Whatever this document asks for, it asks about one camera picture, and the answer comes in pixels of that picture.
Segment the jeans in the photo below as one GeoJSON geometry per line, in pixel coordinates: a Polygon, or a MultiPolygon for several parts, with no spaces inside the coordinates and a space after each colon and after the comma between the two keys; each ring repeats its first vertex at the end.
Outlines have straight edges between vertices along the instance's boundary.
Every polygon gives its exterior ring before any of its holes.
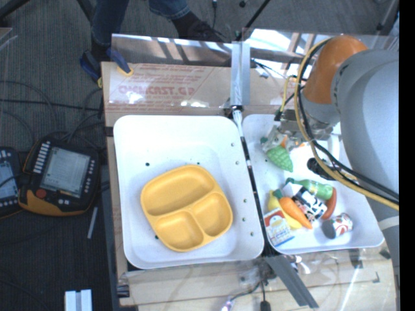
{"type": "MultiPolygon", "coordinates": [[[[96,0],[91,37],[109,47],[113,33],[119,33],[129,0],[96,0]]],[[[186,0],[148,0],[150,11],[167,19],[178,19],[190,12],[186,0]]]]}

